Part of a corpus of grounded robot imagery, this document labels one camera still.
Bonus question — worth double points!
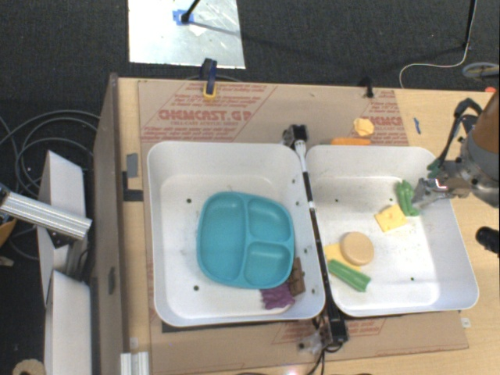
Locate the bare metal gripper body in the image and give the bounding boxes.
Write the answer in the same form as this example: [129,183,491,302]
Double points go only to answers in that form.
[437,159,500,207]

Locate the green bean bundle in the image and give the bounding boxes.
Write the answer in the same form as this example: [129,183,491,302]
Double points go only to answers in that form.
[395,179,422,217]

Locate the yellow cheese slice with holes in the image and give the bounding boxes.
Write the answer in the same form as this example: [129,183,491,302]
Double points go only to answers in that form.
[373,203,409,234]

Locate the white plastic tray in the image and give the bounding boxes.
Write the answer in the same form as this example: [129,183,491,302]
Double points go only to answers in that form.
[146,140,327,327]
[305,143,480,318]

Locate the tan round biscuit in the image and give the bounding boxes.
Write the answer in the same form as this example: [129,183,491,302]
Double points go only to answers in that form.
[338,230,375,266]

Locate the yellow crisp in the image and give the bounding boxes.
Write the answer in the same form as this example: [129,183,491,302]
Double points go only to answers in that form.
[352,116,376,138]

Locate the orange carrot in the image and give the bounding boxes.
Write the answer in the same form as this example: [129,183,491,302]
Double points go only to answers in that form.
[330,137,372,147]

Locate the plain yellow cheese slice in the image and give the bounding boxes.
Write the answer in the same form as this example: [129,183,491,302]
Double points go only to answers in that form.
[323,241,363,273]

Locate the green celery stick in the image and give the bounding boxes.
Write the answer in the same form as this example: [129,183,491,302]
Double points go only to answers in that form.
[327,258,372,293]

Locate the thin black and white rod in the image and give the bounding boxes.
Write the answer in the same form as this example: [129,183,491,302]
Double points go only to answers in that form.
[295,140,338,320]

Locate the brown chocolate bar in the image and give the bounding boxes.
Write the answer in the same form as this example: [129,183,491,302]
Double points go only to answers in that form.
[288,256,307,298]

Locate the purple grapes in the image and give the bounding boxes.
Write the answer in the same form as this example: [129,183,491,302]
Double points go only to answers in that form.
[259,282,295,311]

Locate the blue divided plate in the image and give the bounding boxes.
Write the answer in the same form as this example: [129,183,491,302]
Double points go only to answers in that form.
[196,191,295,291]

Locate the brown cardboard board red print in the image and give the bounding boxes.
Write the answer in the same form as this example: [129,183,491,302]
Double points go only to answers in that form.
[137,79,470,363]

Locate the black block with thin wires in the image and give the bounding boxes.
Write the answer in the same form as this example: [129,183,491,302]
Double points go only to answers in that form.
[312,313,349,352]
[282,123,310,146]

